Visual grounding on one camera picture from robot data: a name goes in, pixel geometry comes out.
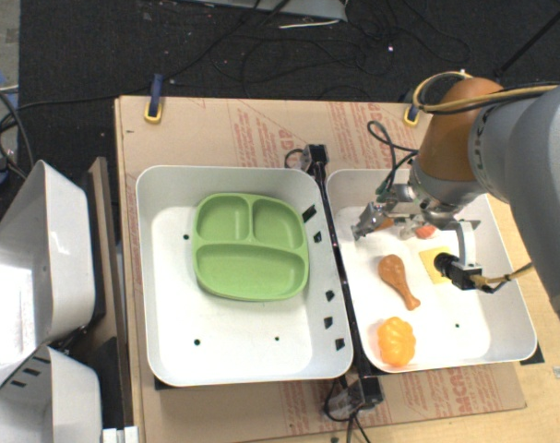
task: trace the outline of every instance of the toy chicken drumstick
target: toy chicken drumstick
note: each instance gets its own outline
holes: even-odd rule
[[[388,255],[378,263],[378,275],[382,281],[399,291],[409,310],[421,305],[421,301],[409,290],[405,274],[405,265],[397,255]]]

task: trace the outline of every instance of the toy food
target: toy food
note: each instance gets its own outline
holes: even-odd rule
[[[421,301],[415,297],[409,289],[405,274],[405,265],[400,257],[397,255],[383,257],[378,263],[378,275],[382,281],[399,291],[405,301],[405,306],[407,306],[409,310],[413,310],[421,305]]]
[[[415,355],[415,335],[410,323],[391,317],[378,327],[378,347],[382,360],[395,367],[403,367]]]

